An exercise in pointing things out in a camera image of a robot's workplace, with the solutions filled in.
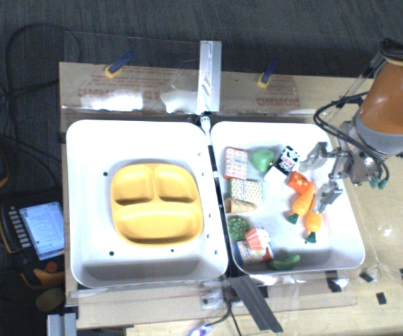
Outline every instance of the blue clamp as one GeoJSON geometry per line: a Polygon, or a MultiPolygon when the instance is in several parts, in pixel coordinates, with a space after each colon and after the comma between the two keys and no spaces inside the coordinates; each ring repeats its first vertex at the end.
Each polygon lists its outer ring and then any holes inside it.
{"type": "Polygon", "coordinates": [[[262,73],[262,75],[259,77],[259,81],[257,82],[257,84],[260,87],[266,87],[268,86],[269,82],[270,82],[270,77],[271,74],[273,73],[274,69],[276,68],[276,65],[278,64],[278,61],[276,61],[276,59],[273,59],[269,66],[267,67],[267,69],[265,70],[265,72],[262,73]]]}
{"type": "Polygon", "coordinates": [[[133,50],[125,53],[119,60],[105,68],[105,74],[109,78],[116,77],[122,71],[122,66],[129,64],[134,59],[133,50]]]}

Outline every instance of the green toy vegetable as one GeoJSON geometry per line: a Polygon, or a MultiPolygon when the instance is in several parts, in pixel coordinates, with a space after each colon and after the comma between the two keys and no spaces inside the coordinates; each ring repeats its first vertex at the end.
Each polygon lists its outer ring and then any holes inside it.
{"type": "Polygon", "coordinates": [[[298,254],[288,254],[284,260],[270,260],[269,266],[275,270],[290,270],[293,269],[301,260],[298,254]]]}
{"type": "Polygon", "coordinates": [[[265,173],[274,161],[274,153],[269,149],[258,149],[251,156],[251,164],[259,172],[265,173]]]}
{"type": "Polygon", "coordinates": [[[228,218],[228,231],[233,242],[245,240],[245,234],[249,231],[250,225],[241,216],[230,216],[228,218]]]}
{"type": "Polygon", "coordinates": [[[306,229],[310,232],[308,237],[306,238],[306,243],[316,243],[316,232],[321,228],[321,220],[323,216],[321,213],[314,213],[313,208],[315,206],[315,198],[312,199],[311,206],[309,208],[309,212],[306,215],[304,220],[306,229]]]}

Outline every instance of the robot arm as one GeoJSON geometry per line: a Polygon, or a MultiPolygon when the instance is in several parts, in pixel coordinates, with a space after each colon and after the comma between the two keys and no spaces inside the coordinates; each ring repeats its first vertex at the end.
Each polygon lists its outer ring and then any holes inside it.
{"type": "Polygon", "coordinates": [[[356,186],[369,182],[371,187],[383,189],[389,179],[385,160],[392,155],[403,157],[403,46],[383,40],[381,50],[347,95],[318,109],[313,119],[339,143],[330,152],[325,142],[318,143],[299,167],[301,172],[316,169],[335,158],[329,181],[317,193],[315,210],[322,213],[343,192],[337,179],[350,178],[356,186]],[[376,77],[369,92],[351,95],[372,74],[376,77]],[[340,109],[350,103],[357,103],[359,108],[339,127],[323,118],[330,108],[340,109]]]}

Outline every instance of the metal bracket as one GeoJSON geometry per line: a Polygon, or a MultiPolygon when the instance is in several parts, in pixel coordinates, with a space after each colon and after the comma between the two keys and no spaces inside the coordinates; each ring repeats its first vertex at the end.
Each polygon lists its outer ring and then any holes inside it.
{"type": "Polygon", "coordinates": [[[222,43],[201,41],[197,113],[218,112],[220,108],[220,80],[222,43]]]}
{"type": "Polygon", "coordinates": [[[316,195],[313,211],[321,214],[326,209],[326,206],[332,204],[342,193],[343,190],[339,188],[336,181],[324,183],[316,195]]]}
{"type": "Polygon", "coordinates": [[[348,152],[341,148],[337,148],[334,153],[330,153],[335,157],[335,163],[332,172],[329,174],[331,179],[345,179],[348,177],[348,166],[350,162],[350,155],[348,152]]]}
{"type": "Polygon", "coordinates": [[[313,150],[307,155],[307,158],[300,162],[299,171],[305,172],[310,169],[317,169],[322,167],[329,157],[329,153],[326,151],[326,142],[318,142],[313,150]]]}
{"type": "Polygon", "coordinates": [[[283,332],[281,324],[276,320],[273,311],[248,275],[232,277],[229,282],[250,312],[259,330],[283,332]]]}
{"type": "Polygon", "coordinates": [[[74,312],[50,314],[47,320],[48,336],[77,336],[77,316],[74,312]]]}

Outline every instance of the small cube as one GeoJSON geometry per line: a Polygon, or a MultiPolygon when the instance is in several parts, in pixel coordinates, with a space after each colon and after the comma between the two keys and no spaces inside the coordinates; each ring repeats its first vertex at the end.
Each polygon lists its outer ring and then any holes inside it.
{"type": "Polygon", "coordinates": [[[224,178],[245,180],[247,176],[248,153],[246,150],[227,147],[225,150],[224,178]]]}
{"type": "Polygon", "coordinates": [[[286,146],[275,162],[274,166],[283,172],[286,176],[292,171],[293,167],[299,163],[299,154],[292,147],[286,146]]]}
{"type": "Polygon", "coordinates": [[[257,181],[243,181],[231,178],[228,181],[231,198],[259,205],[262,202],[262,184],[257,181]]]}

